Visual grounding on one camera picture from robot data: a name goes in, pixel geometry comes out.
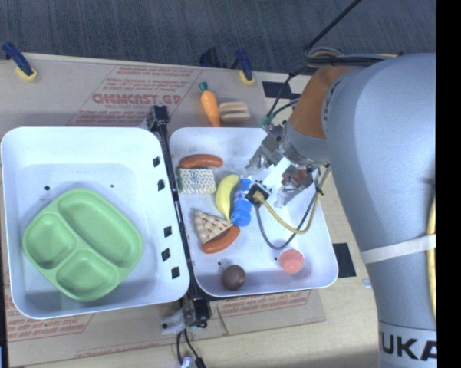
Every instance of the gray carpet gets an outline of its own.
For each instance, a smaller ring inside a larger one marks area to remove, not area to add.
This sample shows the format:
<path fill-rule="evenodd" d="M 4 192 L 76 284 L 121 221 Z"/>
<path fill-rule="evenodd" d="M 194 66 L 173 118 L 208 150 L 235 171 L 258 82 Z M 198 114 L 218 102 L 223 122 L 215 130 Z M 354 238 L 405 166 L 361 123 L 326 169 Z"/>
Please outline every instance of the gray carpet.
<path fill-rule="evenodd" d="M 244 48 L 255 70 L 291 72 L 304 66 L 303 45 L 352 1 L 0 0 L 0 58 L 5 41 L 27 52 L 187 65 L 210 47 L 230 65 Z M 434 52 L 436 0 L 363 0 L 318 45 Z"/>

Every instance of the cardboard sheet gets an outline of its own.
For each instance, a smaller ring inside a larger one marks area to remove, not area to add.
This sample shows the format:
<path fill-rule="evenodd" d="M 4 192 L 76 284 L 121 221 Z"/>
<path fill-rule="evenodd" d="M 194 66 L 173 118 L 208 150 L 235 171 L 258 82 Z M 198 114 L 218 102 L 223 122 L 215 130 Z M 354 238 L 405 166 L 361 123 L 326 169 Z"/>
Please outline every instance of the cardboard sheet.
<path fill-rule="evenodd" d="M 239 127 L 256 127 L 273 101 L 266 99 L 262 81 L 287 77 L 255 73 L 255 84 L 244 86 L 239 72 L 231 70 L 38 54 L 25 57 L 38 72 L 32 82 L 17 75 L 13 61 L 0 61 L 0 140 L 9 130 L 23 126 L 138 127 L 144 125 L 154 104 L 169 107 L 170 133 L 180 127 L 209 127 L 199 102 L 202 81 L 220 103 L 246 102 L 252 116 Z M 307 80 L 292 81 L 292 91 L 299 93 Z M 3 202 L 1 180 L 0 199 Z M 177 311 L 177 302 L 59 319 L 23 316 L 12 302 L 3 212 L 1 217 L 10 367 L 175 343 L 175 334 L 162 335 L 159 318 Z M 209 326 L 193 331 L 195 339 L 325 320 L 318 292 L 313 290 L 213 301 L 211 306 Z"/>

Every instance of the toy pizza slice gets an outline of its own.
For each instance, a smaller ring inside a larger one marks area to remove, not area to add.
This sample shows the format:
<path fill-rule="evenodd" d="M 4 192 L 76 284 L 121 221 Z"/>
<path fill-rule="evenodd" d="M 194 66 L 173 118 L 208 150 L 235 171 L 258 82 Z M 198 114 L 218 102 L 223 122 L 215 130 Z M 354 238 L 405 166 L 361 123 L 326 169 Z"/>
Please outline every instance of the toy pizza slice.
<path fill-rule="evenodd" d="M 225 219 L 200 211 L 194 213 L 194 224 L 202 244 L 219 237 L 233 226 L 231 222 L 227 222 Z"/>

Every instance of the pink cup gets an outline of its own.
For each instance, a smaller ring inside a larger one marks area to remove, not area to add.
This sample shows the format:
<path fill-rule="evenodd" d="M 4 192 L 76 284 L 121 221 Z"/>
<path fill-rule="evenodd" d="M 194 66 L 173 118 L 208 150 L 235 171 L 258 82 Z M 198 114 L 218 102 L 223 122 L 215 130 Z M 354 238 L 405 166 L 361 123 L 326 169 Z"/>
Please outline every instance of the pink cup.
<path fill-rule="evenodd" d="M 289 274 L 298 273 L 305 262 L 304 255 L 296 249 L 287 249 L 279 255 L 279 264 Z"/>

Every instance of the blue clamp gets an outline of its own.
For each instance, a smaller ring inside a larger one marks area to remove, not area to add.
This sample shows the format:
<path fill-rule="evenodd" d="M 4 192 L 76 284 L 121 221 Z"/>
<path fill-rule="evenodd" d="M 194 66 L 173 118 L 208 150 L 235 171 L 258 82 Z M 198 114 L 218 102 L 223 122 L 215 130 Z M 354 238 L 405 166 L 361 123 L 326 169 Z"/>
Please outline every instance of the blue clamp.
<path fill-rule="evenodd" d="M 250 86 L 255 82 L 254 75 L 252 74 L 252 65 L 249 56 L 245 52 L 244 48 L 237 49 L 235 53 L 235 63 L 233 64 L 236 67 L 237 61 L 240 63 L 242 70 L 240 71 L 240 78 L 244 82 L 245 85 Z"/>
<path fill-rule="evenodd" d="M 216 48 L 214 46 L 201 55 L 199 58 L 199 65 L 201 65 L 201 67 L 225 68 L 225 65 L 220 64 L 218 53 L 216 53 Z"/>
<path fill-rule="evenodd" d="M 36 70 L 31 67 L 28 61 L 25 59 L 24 55 L 20 50 L 17 49 L 11 42 L 5 42 L 2 46 L 3 50 L 16 64 L 17 67 L 15 70 L 17 73 L 27 81 L 33 81 L 36 76 Z"/>

